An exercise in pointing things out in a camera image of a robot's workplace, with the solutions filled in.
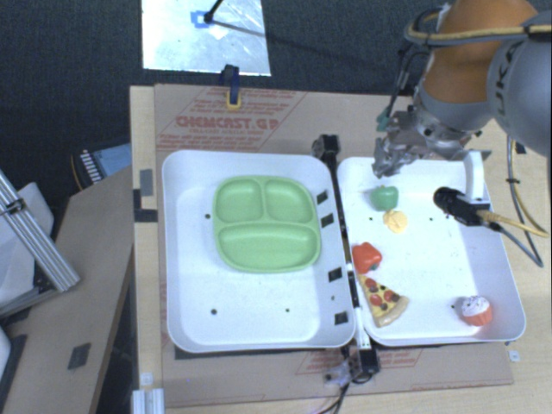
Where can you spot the black cylinder on white bracket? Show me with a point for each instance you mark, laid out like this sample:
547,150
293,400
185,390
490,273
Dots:
463,203

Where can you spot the red toy bell pepper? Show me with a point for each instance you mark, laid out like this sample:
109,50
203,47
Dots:
366,257

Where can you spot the brown cardboard board red print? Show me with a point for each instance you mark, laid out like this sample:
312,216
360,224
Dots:
259,114

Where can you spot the yellow toy pasta shell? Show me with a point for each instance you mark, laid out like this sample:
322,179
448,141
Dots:
395,221

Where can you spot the toy pizza slice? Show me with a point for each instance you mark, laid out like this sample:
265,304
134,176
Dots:
381,301

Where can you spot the orange toy cupcake white frosting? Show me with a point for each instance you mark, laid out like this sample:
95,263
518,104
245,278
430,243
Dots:
475,311

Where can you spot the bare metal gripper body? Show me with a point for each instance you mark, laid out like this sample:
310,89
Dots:
420,134

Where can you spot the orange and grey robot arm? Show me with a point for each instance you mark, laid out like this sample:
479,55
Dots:
466,58

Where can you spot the thin black and white rod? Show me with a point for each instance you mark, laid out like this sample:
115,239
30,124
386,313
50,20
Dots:
345,240

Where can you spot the white plastic tray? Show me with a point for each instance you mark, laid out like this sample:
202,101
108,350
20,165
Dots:
254,309
435,265

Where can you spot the green toy bell pepper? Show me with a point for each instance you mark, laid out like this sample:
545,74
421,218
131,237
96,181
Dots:
384,197

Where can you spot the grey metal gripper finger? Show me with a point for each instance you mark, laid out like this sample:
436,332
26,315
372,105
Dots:
379,162
399,162

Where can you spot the green divided plate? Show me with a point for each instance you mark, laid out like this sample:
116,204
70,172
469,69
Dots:
267,224

